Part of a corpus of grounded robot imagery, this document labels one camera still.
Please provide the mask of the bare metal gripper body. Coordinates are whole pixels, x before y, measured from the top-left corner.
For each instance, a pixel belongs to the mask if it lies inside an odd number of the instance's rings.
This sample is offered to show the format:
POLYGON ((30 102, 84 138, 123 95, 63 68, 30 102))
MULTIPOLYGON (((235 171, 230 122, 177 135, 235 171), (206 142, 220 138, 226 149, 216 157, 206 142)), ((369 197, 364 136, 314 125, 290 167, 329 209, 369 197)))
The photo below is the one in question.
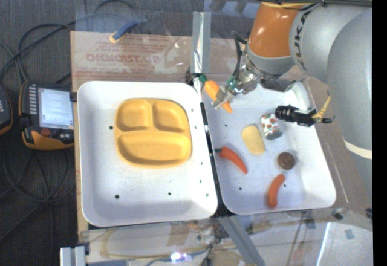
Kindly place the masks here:
POLYGON ((224 93, 227 99, 238 94, 247 94, 256 89, 257 84, 264 79, 264 72, 251 62, 237 63, 233 73, 224 85, 224 93))

